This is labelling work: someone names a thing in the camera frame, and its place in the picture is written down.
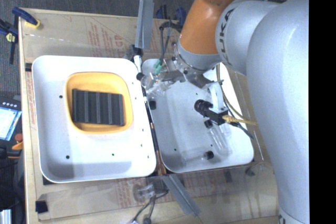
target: screen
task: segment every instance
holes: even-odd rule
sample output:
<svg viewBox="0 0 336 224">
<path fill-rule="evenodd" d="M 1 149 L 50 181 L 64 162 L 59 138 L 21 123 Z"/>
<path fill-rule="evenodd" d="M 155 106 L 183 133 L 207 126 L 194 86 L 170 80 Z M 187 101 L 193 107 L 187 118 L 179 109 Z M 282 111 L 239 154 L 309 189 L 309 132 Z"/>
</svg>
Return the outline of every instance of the screen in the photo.
<svg viewBox="0 0 336 224">
<path fill-rule="evenodd" d="M 0 139 L 11 139 L 20 116 L 19 110 L 0 107 Z"/>
</svg>

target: yellow cable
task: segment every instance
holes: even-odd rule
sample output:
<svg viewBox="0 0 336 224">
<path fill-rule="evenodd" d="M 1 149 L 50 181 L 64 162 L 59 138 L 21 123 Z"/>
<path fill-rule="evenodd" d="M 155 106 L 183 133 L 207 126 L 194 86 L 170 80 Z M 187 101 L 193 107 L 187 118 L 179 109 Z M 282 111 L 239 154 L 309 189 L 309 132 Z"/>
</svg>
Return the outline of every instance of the yellow cable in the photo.
<svg viewBox="0 0 336 224">
<path fill-rule="evenodd" d="M 220 64 L 216 65 L 216 74 L 217 74 L 217 81 L 220 81 L 220 75 L 221 75 L 221 72 L 219 70 L 219 67 L 220 67 Z M 221 90 L 222 90 L 222 95 L 223 95 L 223 98 L 225 100 L 225 102 L 227 103 L 227 105 L 231 108 L 231 110 L 233 110 L 233 112 L 235 112 L 240 118 L 242 118 L 243 123 L 246 123 L 246 124 L 252 124 L 252 125 L 258 125 L 258 123 L 254 122 L 254 121 L 251 121 L 247 118 L 245 118 L 243 115 L 241 115 L 229 102 L 228 98 L 226 97 L 224 91 L 223 91 L 223 88 L 220 87 Z"/>
<path fill-rule="evenodd" d="M 237 119 L 237 118 L 232 117 L 232 116 L 230 116 L 230 115 L 222 116 L 222 118 L 223 118 L 223 120 L 225 120 L 227 123 L 231 123 L 231 122 L 243 122 L 243 123 L 246 123 L 246 124 L 250 124 L 250 125 L 258 126 L 258 123 L 254 122 L 254 121 L 240 120 L 240 119 Z"/>
</svg>

